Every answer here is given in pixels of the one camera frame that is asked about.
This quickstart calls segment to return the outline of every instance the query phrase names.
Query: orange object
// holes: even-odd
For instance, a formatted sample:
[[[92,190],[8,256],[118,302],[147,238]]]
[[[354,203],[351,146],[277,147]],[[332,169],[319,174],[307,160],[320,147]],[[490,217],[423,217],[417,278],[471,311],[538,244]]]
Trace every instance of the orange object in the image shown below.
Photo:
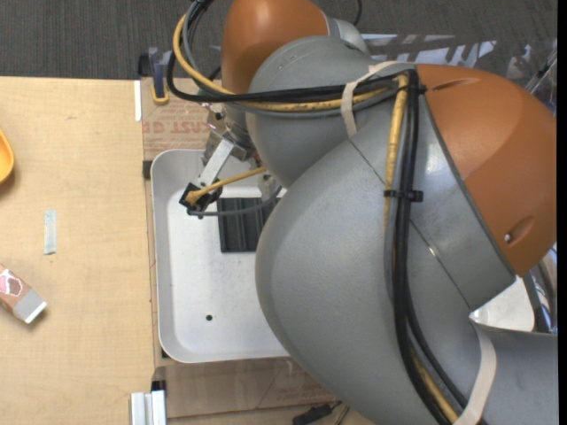
[[[327,18],[309,0],[234,0],[222,34],[222,86],[245,93],[272,52],[305,36],[328,34]]]
[[[556,121],[536,97],[495,74],[417,66],[454,166],[516,274],[557,238]]]
[[[2,184],[14,168],[14,153],[6,139],[4,132],[0,129],[0,184]]]

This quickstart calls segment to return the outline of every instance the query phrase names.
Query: black clip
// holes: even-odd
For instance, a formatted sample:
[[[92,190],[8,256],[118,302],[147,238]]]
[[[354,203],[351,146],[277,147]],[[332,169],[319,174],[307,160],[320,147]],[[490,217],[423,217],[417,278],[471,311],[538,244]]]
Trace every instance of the black clip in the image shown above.
[[[408,198],[412,202],[423,202],[421,190],[385,190],[384,197]]]

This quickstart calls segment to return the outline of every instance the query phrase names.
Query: tape strip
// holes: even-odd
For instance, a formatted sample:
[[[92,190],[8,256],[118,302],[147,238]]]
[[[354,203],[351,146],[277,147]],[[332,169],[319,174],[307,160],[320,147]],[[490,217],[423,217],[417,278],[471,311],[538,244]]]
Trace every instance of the tape strip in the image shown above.
[[[480,367],[472,387],[469,403],[453,425],[476,425],[480,422],[496,375],[497,362],[493,342],[482,329],[477,326],[474,328],[477,331],[480,345]]]
[[[345,85],[345,89],[343,90],[343,97],[340,103],[340,114],[343,116],[343,121],[345,122],[346,126],[346,133],[349,137],[352,137],[356,134],[356,123],[354,122],[354,113],[353,113],[353,93],[356,86],[370,76],[378,73],[382,69],[386,68],[389,65],[393,65],[398,63],[397,61],[385,61],[383,63],[378,63],[377,65],[369,65],[369,71],[364,74],[362,77],[358,78],[355,81],[350,81]]]
[[[43,212],[43,255],[50,255],[57,250],[57,212],[48,209]]]

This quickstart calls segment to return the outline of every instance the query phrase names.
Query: light wood surface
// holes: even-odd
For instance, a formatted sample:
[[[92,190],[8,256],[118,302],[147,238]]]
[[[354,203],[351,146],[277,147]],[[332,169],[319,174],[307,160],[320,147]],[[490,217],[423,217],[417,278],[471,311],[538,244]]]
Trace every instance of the light wood surface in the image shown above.
[[[128,424],[153,374],[142,129],[131,81],[0,78],[15,155],[0,185],[0,260],[48,303],[0,310],[0,423]],[[43,213],[57,253],[43,255]]]

